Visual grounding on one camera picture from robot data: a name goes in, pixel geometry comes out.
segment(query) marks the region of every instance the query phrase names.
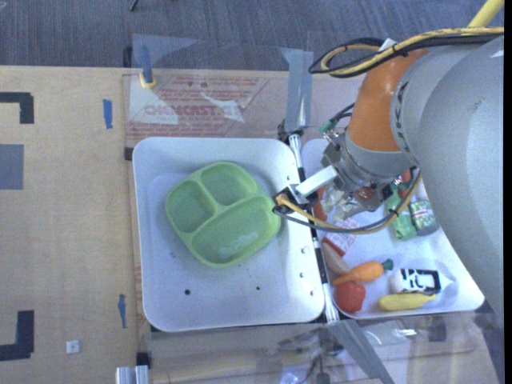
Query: orange carrot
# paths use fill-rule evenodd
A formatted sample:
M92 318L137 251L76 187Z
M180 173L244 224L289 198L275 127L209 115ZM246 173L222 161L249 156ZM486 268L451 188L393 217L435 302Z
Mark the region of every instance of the orange carrot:
M348 273L342 274L333 280L333 286L339 286L344 282L369 282L380 278L384 273L384 270L393 269L393 261L387 259L385 262L380 263L376 260L370 260L369 262L362 263L350 269Z

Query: white tray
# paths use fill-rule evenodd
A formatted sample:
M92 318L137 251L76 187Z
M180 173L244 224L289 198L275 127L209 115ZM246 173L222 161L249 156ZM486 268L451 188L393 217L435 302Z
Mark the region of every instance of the white tray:
M201 264L173 232L164 211L167 192L218 161L238 163L270 195L298 183L290 148L273 139L148 138L137 144L133 166L148 321L175 332L316 319L325 298L308 228L283 221L267 246L222 269Z
M323 139L307 142L302 148L302 163L306 176L318 172L322 152L327 146ZM353 216L360 226L376 222L384 215L383 208L371 213L365 212ZM319 232L320 239L325 235ZM369 260L383 262L390 258L394 262L394 270L432 269L442 272L454 280L436 299L415 310L384 311L378 307L378 299L390 294L388 277L392 272L385 272L379 279L361 283L366 288L366 297L360 311L343 312L356 319L387 318L404 315L435 314L454 311L475 310L483 304L484 296L462 264L442 229L428 236L417 236L409 241L397 240L390 228L374 234L358 235L346 239L346 254L343 256L349 266L356 266Z

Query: red tomato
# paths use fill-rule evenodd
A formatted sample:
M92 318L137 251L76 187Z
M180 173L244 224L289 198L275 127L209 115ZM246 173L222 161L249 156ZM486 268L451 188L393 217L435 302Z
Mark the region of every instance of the red tomato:
M340 310L353 313L362 308L366 288L355 282L344 282L334 288L333 299Z

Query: gray square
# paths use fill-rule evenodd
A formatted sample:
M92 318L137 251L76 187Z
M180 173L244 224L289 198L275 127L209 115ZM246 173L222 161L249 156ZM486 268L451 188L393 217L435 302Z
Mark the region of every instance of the gray square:
M23 189L23 145L0 144L0 190Z

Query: yellow pole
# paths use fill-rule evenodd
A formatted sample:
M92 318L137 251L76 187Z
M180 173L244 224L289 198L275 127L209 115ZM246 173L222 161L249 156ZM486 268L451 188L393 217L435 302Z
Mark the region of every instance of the yellow pole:
M468 27L485 27L505 5L505 0L487 0Z

